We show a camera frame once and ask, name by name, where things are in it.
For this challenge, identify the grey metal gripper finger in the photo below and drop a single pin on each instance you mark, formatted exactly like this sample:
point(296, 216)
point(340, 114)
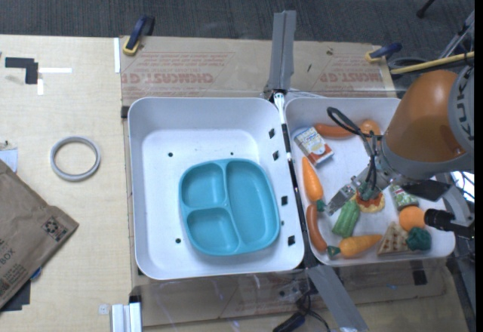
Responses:
point(339, 196)
point(348, 200)

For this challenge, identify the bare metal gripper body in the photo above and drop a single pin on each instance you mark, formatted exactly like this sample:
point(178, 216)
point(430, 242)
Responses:
point(371, 180)

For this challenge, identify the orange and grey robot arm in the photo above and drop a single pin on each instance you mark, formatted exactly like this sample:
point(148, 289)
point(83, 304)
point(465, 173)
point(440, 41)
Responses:
point(426, 126)

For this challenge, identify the green cucumber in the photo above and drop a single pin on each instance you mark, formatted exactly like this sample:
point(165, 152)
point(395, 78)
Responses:
point(346, 220)

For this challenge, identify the white plastic tray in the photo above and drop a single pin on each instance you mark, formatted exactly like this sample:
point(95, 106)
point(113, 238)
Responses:
point(339, 172)
point(158, 187)

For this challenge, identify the yellow and red pizza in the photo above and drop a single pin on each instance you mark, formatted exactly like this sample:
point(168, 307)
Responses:
point(373, 205)

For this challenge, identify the orange carrot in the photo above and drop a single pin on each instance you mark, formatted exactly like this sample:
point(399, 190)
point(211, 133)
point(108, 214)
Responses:
point(312, 181)
point(358, 244)

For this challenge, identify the green and white can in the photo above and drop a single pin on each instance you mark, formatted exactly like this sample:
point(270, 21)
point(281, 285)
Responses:
point(403, 197)

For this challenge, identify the orange sausage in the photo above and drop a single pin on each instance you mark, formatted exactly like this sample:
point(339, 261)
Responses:
point(314, 226)
point(332, 130)

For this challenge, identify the orange bread roll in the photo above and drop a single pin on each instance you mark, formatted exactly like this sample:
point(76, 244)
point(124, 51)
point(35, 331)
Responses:
point(370, 126)

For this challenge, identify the orange fruit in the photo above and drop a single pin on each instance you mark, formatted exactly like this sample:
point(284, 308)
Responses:
point(411, 217)

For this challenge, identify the white and orange carton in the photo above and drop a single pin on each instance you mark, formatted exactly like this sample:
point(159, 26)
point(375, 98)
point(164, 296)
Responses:
point(313, 145)

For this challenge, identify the yellow waffle slice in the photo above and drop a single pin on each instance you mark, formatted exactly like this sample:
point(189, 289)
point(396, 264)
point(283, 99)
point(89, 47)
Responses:
point(392, 241)

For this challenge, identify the green broccoli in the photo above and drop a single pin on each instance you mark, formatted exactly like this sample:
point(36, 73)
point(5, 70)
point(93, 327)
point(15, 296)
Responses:
point(419, 239)

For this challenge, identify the blue divided plate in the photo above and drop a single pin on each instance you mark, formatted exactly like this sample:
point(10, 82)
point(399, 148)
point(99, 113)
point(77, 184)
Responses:
point(245, 194)

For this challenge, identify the brown cardboard board red print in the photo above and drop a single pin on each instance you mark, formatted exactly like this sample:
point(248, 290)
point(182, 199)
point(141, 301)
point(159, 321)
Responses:
point(211, 70)

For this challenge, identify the brown paper envelope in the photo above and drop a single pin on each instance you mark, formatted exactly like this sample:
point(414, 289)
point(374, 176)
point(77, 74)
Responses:
point(26, 232)

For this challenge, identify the black cylinder on white bracket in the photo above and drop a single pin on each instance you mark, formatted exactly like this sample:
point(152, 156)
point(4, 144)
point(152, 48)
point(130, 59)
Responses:
point(439, 219)

